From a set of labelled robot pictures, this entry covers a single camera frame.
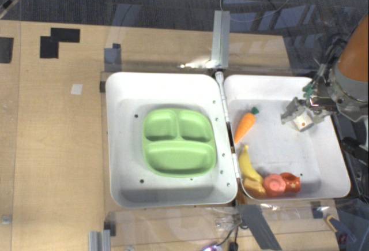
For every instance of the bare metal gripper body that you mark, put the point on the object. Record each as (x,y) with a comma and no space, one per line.
(324,101)

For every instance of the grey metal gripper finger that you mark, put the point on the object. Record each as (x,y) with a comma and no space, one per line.
(319,117)
(292,111)

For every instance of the white cube with orange dot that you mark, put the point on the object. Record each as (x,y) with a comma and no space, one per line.
(302,123)

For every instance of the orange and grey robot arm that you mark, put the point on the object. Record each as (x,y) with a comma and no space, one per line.
(356,53)

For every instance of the white plastic tray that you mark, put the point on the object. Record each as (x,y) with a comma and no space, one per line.
(127,140)
(288,154)

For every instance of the orange carrot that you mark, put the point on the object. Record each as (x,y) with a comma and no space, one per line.
(244,125)

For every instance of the yellow banana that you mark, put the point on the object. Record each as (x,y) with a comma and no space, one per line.
(248,167)

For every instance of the red cup with star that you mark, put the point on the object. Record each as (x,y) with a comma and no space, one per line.
(292,184)

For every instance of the pink doughnut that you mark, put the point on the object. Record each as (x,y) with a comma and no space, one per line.
(274,185)

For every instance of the orange bread slice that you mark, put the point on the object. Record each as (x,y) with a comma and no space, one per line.
(253,187)

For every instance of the green divided plate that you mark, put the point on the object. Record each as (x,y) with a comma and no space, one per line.
(178,157)

